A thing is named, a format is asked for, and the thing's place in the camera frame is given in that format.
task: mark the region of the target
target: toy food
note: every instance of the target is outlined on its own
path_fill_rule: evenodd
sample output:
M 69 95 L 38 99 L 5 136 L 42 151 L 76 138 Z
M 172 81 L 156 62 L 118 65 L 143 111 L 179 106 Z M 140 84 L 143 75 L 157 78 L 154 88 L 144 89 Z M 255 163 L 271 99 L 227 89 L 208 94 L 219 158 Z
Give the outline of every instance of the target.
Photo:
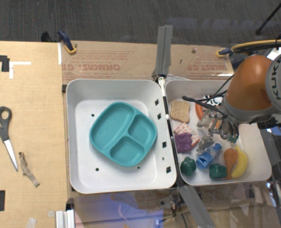
M 180 171 L 182 172 L 182 174 L 191 176 L 195 172 L 195 170 L 196 170 L 195 160 L 187 156 L 180 165 Z
M 192 145 L 191 149 L 200 141 L 200 137 L 186 123 L 180 124 L 175 130 L 175 134 L 190 133 Z
M 199 157 L 196 159 L 196 165 L 199 169 L 206 169 L 212 161 L 217 157 L 218 151 L 222 148 L 219 143 L 214 146 L 207 148 Z
M 170 117 L 182 123 L 189 122 L 190 104 L 186 101 L 173 100 L 170 103 Z
M 184 153 L 192 149 L 192 134 L 182 133 L 174 136 L 177 153 Z
M 229 148 L 224 152 L 224 160 L 226 163 L 226 167 L 227 167 L 227 179 L 231 179 L 231 170 L 234 166 L 234 164 L 237 162 L 237 150 L 234 148 Z
M 211 179 L 220 179 L 227 176 L 227 167 L 215 163 L 209 166 L 209 177 Z
M 235 148 L 237 150 L 237 164 L 236 167 L 233 169 L 231 176 L 232 178 L 239 178 L 244 175 L 247 170 L 248 157 L 245 152 L 241 151 L 239 146 L 236 146 Z

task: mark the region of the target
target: gray carpet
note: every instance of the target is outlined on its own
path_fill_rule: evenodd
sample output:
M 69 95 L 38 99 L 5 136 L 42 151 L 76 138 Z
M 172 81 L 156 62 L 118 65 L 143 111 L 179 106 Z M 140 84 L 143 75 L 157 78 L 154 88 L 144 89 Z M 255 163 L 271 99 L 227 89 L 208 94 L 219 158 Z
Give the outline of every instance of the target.
M 276 39 L 281 8 L 260 35 L 255 31 L 281 0 L 0 0 L 0 40 L 156 43 L 158 27 L 174 26 L 173 44 L 217 45 Z

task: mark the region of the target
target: toy banana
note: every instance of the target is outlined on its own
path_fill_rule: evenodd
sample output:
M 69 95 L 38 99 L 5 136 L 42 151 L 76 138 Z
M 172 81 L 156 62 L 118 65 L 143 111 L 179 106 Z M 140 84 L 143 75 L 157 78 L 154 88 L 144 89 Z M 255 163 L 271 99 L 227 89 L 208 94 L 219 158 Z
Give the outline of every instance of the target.
M 242 176 L 246 172 L 248 166 L 247 155 L 243 151 L 241 151 L 238 146 L 236 146 L 236 150 L 238 157 L 236 166 L 231 173 L 232 178 L 239 178 L 240 176 Z

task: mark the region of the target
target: black scissors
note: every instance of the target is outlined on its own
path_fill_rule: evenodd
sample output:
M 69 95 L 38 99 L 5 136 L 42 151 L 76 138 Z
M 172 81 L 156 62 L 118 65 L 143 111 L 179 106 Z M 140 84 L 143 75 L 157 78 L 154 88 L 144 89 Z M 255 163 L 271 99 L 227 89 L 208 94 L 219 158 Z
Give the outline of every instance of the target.
M 7 118 L 2 117 L 3 112 L 8 113 Z M 11 142 L 9 139 L 9 135 L 8 135 L 8 125 L 11 120 L 11 117 L 12 117 L 11 110 L 5 106 L 1 106 L 0 107 L 0 137 L 3 140 L 3 142 L 5 143 L 7 152 L 10 156 L 10 159 L 11 159 L 11 162 L 12 162 L 14 168 L 16 169 L 16 171 L 18 171 L 18 165 L 17 165 L 15 153 L 13 151 L 13 148 L 12 148 L 12 145 L 11 145 Z

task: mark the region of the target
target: orange toy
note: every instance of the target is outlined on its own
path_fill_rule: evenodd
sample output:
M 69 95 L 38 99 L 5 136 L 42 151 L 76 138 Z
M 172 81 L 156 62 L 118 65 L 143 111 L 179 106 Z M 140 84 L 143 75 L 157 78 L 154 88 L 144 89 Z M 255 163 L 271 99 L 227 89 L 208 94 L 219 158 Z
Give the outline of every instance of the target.
M 227 149 L 224 152 L 224 159 L 227 167 L 227 179 L 231 179 L 231 170 L 237 162 L 237 151 L 234 148 Z

